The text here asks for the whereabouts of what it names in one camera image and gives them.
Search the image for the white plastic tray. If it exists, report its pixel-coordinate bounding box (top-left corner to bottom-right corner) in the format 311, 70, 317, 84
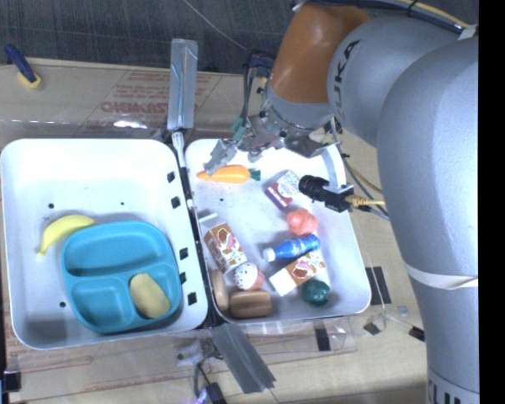
183, 137, 373, 325
0, 137, 210, 350

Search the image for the yellow banana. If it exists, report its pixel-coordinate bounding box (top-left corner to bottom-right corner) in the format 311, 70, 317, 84
36, 214, 98, 258

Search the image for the white and pink cupcake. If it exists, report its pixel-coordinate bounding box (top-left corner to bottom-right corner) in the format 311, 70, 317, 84
233, 262, 267, 292

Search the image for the blue divided plate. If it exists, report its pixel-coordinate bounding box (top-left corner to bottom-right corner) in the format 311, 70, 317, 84
60, 220, 183, 335

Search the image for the orange and white carton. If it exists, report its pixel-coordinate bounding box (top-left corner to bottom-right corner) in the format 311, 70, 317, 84
198, 212, 249, 274
268, 250, 327, 298

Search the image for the orange carrot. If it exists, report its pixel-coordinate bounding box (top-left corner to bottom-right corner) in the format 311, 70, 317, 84
195, 164, 263, 185

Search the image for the pink ice cream scoop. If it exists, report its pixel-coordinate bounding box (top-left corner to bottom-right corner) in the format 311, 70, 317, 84
286, 207, 320, 237

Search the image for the green broccoli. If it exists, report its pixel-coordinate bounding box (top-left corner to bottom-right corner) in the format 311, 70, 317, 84
300, 278, 332, 307

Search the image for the tan biscuit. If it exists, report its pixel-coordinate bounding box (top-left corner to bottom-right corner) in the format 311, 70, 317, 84
210, 268, 231, 312

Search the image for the black block with thin wires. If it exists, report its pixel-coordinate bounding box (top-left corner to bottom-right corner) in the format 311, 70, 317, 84
204, 381, 228, 404

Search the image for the blue bottle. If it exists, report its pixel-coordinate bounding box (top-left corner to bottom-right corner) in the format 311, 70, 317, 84
262, 233, 322, 263

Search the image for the yellow potato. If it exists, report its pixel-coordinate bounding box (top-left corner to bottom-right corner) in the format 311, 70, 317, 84
129, 272, 173, 320

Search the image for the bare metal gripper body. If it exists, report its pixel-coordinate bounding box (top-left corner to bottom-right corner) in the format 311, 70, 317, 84
234, 113, 342, 160

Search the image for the black cylinder on white bracket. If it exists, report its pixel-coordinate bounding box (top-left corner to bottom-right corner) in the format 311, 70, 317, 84
298, 143, 356, 214

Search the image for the brown bread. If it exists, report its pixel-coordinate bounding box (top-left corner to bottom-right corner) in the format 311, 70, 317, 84
228, 289, 274, 321

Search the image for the purple and white carton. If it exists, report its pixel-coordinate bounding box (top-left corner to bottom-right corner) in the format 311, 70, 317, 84
263, 169, 302, 210

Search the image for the brown cardboard board, red print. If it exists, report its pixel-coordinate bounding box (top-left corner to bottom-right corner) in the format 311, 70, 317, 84
0, 56, 431, 404

